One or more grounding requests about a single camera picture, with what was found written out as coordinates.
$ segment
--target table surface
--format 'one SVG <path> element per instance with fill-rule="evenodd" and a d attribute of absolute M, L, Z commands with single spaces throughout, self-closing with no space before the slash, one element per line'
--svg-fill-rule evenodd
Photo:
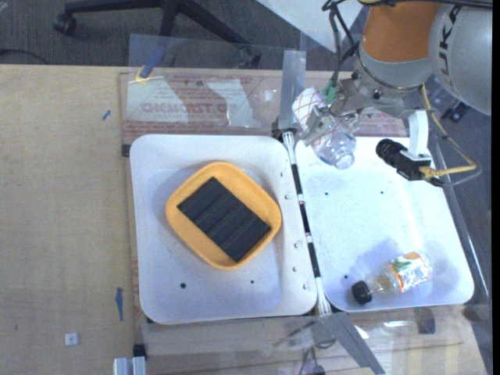
<path fill-rule="evenodd" d="M 0 66 L 0 373 L 111 373 L 133 355 L 126 72 Z M 446 357 L 439 373 L 485 373 L 470 325 L 459 325 L 463 343 L 387 365 Z M 65 346 L 69 333 L 78 345 Z"/>

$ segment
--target plastic bottle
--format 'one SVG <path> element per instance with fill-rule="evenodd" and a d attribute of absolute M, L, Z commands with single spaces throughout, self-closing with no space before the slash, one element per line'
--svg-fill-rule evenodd
<path fill-rule="evenodd" d="M 428 282 L 432 267 L 424 252 L 415 250 L 386 262 L 376 273 L 352 285 L 352 294 L 359 304 L 371 302 L 372 295 L 400 295 L 418 284 Z"/>
<path fill-rule="evenodd" d="M 303 132 L 308 131 L 307 119 L 313 106 L 325 106 L 323 94 L 310 87 L 305 89 L 295 100 L 292 110 Z M 356 139 L 348 125 L 342 120 L 331 117 L 331 123 L 323 134 L 311 144 L 312 150 L 326 164 L 339 170 L 346 170 L 354 163 Z"/>

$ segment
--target clear plastic bottle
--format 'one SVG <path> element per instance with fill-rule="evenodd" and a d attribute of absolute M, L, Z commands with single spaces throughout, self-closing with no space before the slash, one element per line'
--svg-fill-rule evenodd
<path fill-rule="evenodd" d="M 331 133 L 323 135 L 319 143 L 312 144 L 312 150 L 324 163 L 346 170 L 354 164 L 356 139 L 351 131 L 339 123 Z"/>
<path fill-rule="evenodd" d="M 352 294 L 359 304 L 371 302 L 372 295 L 400 295 L 418 284 L 428 282 L 432 266 L 424 252 L 415 250 L 386 262 L 376 273 L 352 285 Z"/>

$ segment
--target bottle label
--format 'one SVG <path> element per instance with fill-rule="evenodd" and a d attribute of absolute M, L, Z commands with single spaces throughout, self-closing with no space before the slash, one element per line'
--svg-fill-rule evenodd
<path fill-rule="evenodd" d="M 430 279 L 430 270 L 423 257 L 415 252 L 401 255 L 386 264 L 399 282 L 401 293 Z"/>

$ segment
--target gray floor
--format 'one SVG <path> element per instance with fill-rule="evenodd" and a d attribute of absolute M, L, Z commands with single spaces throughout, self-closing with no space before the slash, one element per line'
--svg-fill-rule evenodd
<path fill-rule="evenodd" d="M 52 30 L 56 16 L 66 2 L 77 0 L 0 0 L 9 6 L 0 12 L 0 63 L 54 65 L 127 66 L 131 34 L 157 34 L 161 10 L 146 9 L 126 12 L 80 14 L 74 37 L 65 37 Z M 229 27 L 254 45 L 299 48 L 301 33 L 254 0 L 196 0 Z M 366 10 L 353 25 L 360 34 Z M 178 16 L 173 36 L 187 39 L 218 41 L 199 25 Z M 334 56 L 313 42 L 307 43 L 308 69 L 331 70 Z M 2 49 L 22 50 L 4 51 Z M 450 102 L 449 96 L 433 81 L 430 93 Z M 437 105 L 440 113 L 448 107 Z M 491 287 L 491 117 L 469 110 L 458 122 L 443 120 L 450 135 L 474 157 L 483 168 L 482 174 L 455 188 L 466 228 L 470 232 L 477 261 L 484 276 L 485 288 L 477 276 L 477 295 L 469 310 L 478 344 L 488 371 L 492 373 L 492 287 Z M 449 164 L 460 163 L 453 152 L 446 154 Z"/>

